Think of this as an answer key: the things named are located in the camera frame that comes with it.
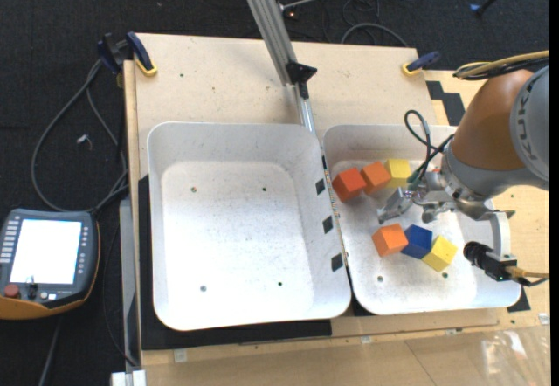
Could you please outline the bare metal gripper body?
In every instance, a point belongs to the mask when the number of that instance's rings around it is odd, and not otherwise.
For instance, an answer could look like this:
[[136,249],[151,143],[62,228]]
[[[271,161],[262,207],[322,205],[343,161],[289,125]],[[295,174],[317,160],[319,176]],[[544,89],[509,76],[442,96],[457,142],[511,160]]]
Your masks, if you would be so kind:
[[468,189],[454,175],[443,171],[427,172],[412,194],[412,202],[423,209],[423,205],[438,202],[454,202],[456,209],[475,220],[488,220],[497,210],[491,209],[487,196]]

